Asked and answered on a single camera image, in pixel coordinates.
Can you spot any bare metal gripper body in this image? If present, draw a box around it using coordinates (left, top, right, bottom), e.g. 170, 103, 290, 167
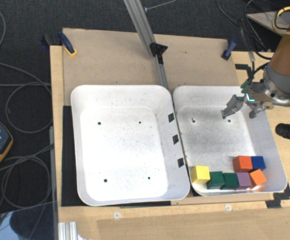
243, 81, 290, 111

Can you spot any white plastic tray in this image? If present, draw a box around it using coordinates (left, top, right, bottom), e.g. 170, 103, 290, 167
172, 84, 288, 198
70, 84, 191, 207

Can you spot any blue cube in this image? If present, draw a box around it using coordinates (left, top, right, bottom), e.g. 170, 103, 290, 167
250, 155, 266, 171

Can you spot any red-orange cube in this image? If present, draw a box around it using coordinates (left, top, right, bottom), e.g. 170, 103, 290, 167
232, 155, 254, 173

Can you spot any orange cube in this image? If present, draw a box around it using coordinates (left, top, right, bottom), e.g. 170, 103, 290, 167
249, 168, 268, 187

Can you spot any purple cube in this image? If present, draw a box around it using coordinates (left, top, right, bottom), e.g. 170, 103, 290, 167
235, 171, 253, 190

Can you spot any green cube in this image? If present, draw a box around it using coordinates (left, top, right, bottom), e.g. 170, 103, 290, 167
205, 170, 226, 190
220, 172, 240, 191

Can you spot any yellow cube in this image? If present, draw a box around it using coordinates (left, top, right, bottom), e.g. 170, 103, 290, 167
190, 165, 211, 185

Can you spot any brown cardboard board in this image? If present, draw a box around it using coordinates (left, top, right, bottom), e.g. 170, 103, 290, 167
62, 27, 272, 206

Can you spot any black cylinder on white bracket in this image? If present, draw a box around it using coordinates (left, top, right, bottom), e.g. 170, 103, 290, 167
274, 100, 290, 144

